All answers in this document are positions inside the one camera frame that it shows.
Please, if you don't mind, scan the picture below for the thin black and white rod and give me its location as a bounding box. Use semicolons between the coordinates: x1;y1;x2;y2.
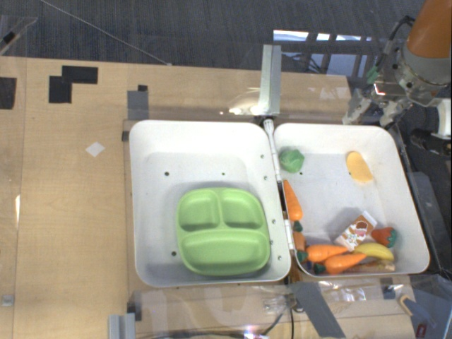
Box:
263;118;296;251

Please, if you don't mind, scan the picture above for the red toy strawberry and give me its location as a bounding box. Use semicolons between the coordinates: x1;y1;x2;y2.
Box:
370;226;399;249

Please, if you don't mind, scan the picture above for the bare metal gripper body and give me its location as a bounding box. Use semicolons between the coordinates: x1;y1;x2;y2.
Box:
371;69;446;108

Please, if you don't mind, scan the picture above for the orange toy carrot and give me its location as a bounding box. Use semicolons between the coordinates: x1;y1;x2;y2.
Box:
282;179;304;233
313;253;368;275
296;244;350;264
292;230;308;253

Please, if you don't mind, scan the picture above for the beige toy bread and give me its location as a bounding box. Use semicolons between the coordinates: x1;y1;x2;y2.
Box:
347;261;396;274

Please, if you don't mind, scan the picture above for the yellow toy bread slice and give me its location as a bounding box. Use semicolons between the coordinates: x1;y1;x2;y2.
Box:
345;150;374;184

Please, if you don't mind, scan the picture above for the yellow banana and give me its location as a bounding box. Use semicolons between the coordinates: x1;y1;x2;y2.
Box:
353;242;395;262

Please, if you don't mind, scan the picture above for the green toy broccoli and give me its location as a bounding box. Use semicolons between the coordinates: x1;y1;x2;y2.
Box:
278;147;306;173

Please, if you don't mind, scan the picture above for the brown and white carton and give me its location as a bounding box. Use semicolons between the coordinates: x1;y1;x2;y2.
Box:
333;210;379;253

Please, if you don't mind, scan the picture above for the black cylinder on white bracket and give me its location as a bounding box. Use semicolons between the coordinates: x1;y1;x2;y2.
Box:
409;98;452;155

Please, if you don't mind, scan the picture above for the green divided plate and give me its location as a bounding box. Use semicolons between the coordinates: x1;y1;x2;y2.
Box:
175;187;273;277

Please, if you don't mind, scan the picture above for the white plastic tray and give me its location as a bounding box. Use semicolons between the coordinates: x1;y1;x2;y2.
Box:
273;122;432;279
128;119;292;289

